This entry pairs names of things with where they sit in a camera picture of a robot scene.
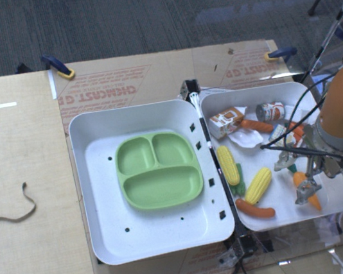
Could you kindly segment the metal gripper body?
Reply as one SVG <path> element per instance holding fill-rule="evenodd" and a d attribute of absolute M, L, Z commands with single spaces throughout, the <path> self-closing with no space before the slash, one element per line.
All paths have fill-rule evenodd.
<path fill-rule="evenodd" d="M 343 139 L 325 132 L 320 123 L 304 127 L 304 141 L 316 154 L 308 157 L 310 178 L 324 173 L 329 178 L 343 176 Z"/>

